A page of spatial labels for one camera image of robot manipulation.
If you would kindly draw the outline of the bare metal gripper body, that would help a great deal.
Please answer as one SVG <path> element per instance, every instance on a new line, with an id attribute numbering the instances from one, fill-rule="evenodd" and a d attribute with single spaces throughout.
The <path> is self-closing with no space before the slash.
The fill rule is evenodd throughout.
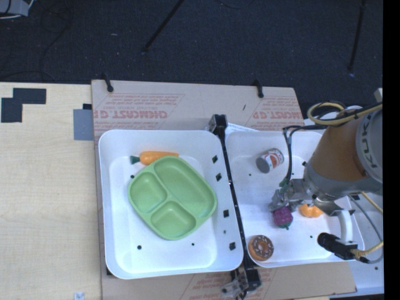
<path id="1" fill-rule="evenodd" d="M 336 200 L 355 191 L 354 181 L 333 179 L 292 179 L 277 189 L 274 196 L 287 199 L 287 205 L 294 211 L 300 204 L 316 206 L 328 216 L 337 216 L 342 207 Z"/>

